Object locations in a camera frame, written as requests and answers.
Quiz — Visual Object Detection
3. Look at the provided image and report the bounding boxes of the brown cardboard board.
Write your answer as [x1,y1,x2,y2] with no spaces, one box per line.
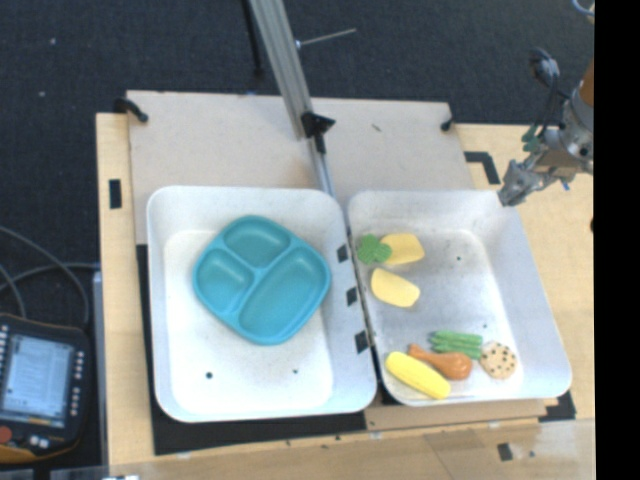
[124,90,561,432]

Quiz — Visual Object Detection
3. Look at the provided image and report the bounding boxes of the white plastic tray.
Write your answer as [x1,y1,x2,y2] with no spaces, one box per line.
[345,188,574,409]
[145,184,379,424]

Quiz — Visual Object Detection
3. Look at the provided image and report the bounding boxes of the yellow corn cob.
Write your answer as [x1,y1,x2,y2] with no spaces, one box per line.
[384,350,453,401]

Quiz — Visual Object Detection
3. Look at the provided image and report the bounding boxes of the blue divided plate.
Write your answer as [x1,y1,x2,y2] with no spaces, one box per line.
[191,214,333,347]

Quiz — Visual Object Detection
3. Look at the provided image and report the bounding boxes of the thin black and white rod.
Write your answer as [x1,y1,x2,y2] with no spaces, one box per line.
[311,136,377,355]

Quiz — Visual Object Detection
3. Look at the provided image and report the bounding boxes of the yellow potato chip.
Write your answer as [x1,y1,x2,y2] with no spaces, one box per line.
[369,267,422,310]
[379,232,427,268]

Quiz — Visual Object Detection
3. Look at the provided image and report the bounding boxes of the beige chocolate chip biscuit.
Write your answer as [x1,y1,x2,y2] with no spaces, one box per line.
[479,340,519,381]

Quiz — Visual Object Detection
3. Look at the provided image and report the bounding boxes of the green broccoli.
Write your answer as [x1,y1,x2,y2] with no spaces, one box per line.
[355,233,394,266]

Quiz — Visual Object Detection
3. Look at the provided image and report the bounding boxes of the green beans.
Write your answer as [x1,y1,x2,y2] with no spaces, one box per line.
[429,329,485,361]

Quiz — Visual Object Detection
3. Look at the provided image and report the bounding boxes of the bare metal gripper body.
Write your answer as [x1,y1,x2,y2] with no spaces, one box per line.
[525,123,596,180]

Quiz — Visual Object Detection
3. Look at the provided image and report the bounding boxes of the orange chicken drumstick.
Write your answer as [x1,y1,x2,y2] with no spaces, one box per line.
[406,343,474,382]

